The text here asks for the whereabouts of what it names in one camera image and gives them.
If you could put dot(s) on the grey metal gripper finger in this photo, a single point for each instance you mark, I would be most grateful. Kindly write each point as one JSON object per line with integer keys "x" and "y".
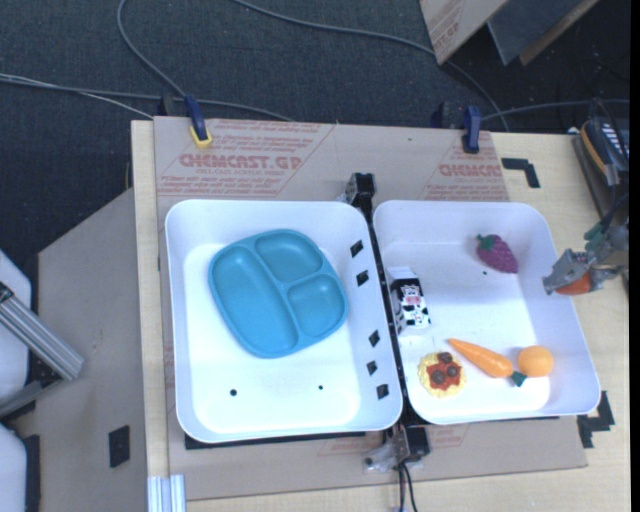
{"x": 567, "y": 267}
{"x": 600, "y": 280}

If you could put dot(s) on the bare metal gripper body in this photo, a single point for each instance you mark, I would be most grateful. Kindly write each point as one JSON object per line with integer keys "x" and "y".
{"x": 616, "y": 247}

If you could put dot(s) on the orange red toy food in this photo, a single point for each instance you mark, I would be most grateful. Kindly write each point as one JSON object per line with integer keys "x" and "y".
{"x": 575, "y": 286}

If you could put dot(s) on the purple grapes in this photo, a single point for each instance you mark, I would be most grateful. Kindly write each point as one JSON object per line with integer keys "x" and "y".
{"x": 499, "y": 256}

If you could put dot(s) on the orange round fruit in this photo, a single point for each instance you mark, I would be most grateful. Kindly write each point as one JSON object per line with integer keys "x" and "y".
{"x": 535, "y": 361}

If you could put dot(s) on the white plastic tray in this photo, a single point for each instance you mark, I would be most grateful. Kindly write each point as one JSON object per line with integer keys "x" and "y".
{"x": 450, "y": 230}
{"x": 280, "y": 400}

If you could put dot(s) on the orange carrot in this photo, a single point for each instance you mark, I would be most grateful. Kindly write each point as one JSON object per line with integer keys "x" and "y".
{"x": 482, "y": 357}

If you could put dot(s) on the white cow print carton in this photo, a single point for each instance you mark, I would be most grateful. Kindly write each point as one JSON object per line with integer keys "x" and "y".
{"x": 411, "y": 302}

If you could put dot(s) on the yellow spaghetti with meatballs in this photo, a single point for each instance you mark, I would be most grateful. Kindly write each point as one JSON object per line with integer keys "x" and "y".
{"x": 441, "y": 376}

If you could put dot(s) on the thin black rod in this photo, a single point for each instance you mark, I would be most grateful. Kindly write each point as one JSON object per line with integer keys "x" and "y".
{"x": 382, "y": 270}

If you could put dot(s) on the brown cardboard board red print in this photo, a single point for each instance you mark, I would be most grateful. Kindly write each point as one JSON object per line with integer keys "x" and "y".
{"x": 310, "y": 150}

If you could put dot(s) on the blue divided plate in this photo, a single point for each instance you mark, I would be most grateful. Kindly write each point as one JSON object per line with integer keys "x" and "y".
{"x": 260, "y": 300}

